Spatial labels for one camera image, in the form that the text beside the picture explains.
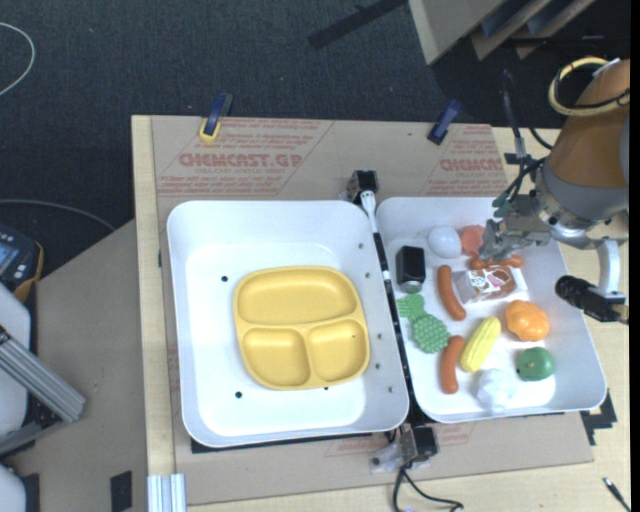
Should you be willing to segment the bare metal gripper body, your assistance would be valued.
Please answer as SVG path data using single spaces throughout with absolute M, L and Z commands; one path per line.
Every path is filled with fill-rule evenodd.
M 627 242 L 625 232 L 608 231 L 613 228 L 612 219 L 586 220 L 571 214 L 553 199 L 544 202 L 526 194 L 507 199 L 499 207 L 499 227 L 502 238 L 521 238 L 521 248 L 544 246 L 551 240 L 576 249 L 596 249 L 606 242 L 621 246 Z

